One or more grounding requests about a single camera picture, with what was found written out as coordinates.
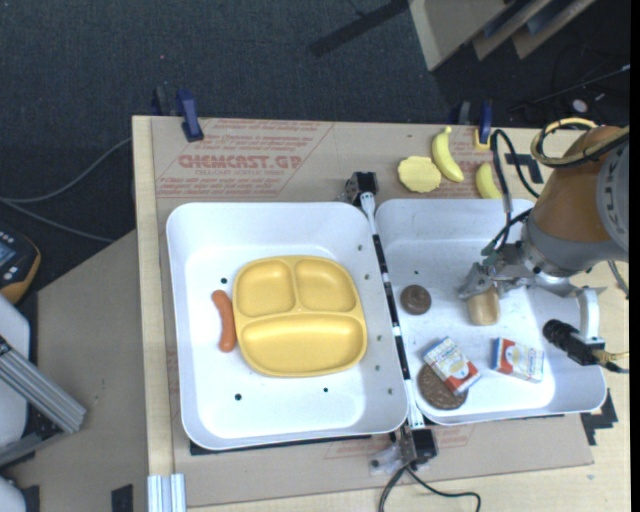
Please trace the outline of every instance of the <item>yellow chip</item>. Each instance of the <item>yellow chip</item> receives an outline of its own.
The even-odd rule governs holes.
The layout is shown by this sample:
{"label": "yellow chip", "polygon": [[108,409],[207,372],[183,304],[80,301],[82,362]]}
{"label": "yellow chip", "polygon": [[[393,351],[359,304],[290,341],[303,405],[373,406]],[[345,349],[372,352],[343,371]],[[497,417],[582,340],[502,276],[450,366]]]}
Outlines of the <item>yellow chip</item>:
{"label": "yellow chip", "polygon": [[412,192],[431,192],[440,186],[442,173],[428,156],[410,156],[398,166],[400,181]]}

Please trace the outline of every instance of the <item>yellow bowl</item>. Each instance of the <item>yellow bowl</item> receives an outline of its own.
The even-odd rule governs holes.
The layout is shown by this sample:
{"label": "yellow bowl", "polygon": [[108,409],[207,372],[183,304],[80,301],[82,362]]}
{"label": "yellow bowl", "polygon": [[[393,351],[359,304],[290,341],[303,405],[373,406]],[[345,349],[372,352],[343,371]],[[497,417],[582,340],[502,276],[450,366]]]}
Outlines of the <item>yellow bowl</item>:
{"label": "yellow bowl", "polygon": [[233,313],[242,355],[266,375],[343,371],[367,349],[355,284],[327,258],[279,256],[245,265],[233,285]]}

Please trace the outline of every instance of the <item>sausage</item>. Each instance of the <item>sausage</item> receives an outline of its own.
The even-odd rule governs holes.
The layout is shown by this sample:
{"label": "sausage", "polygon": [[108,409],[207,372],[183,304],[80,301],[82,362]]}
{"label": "sausage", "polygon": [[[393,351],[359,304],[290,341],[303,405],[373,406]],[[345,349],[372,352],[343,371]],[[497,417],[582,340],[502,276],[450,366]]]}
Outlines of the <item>sausage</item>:
{"label": "sausage", "polygon": [[222,321],[222,331],[218,348],[223,352],[231,352],[236,344],[236,323],[233,318],[233,304],[231,299],[223,290],[216,290],[211,294],[211,300],[218,308],[220,320]]}

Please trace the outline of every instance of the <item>robotic hand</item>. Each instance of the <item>robotic hand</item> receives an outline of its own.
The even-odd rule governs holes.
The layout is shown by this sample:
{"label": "robotic hand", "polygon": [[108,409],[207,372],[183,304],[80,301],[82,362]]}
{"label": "robotic hand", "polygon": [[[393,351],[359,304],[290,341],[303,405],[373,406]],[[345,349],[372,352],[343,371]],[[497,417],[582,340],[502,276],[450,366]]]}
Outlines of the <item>robotic hand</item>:
{"label": "robotic hand", "polygon": [[[583,125],[588,131],[564,157],[544,155],[544,138],[567,124]],[[597,338],[597,291],[578,288],[569,279],[602,261],[610,262],[612,268],[615,261],[629,261],[628,139],[628,126],[596,126],[580,119],[553,123],[534,138],[534,158],[554,171],[534,207],[510,219],[482,251],[484,260],[472,265],[459,289],[470,312],[474,305],[486,303],[489,295],[502,297],[516,287],[539,286],[562,297],[578,298],[580,330],[563,333],[583,340]],[[518,221],[523,223],[519,240],[506,243],[509,228]]]}

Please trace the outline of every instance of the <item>black floor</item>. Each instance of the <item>black floor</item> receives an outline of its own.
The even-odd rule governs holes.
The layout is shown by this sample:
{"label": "black floor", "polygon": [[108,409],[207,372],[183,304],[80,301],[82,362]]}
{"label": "black floor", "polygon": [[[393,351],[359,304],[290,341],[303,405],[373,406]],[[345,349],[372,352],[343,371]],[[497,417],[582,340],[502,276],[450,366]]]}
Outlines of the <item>black floor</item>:
{"label": "black floor", "polygon": [[33,291],[134,229],[128,143],[48,196],[131,136],[158,85],[190,89],[201,116],[445,123],[469,101],[473,122],[491,99],[495,126],[541,127],[581,99],[628,124],[630,72],[573,87],[630,63],[630,28],[630,0],[599,0],[524,60],[467,46],[430,73],[398,0],[0,1],[0,221],[42,252]]}

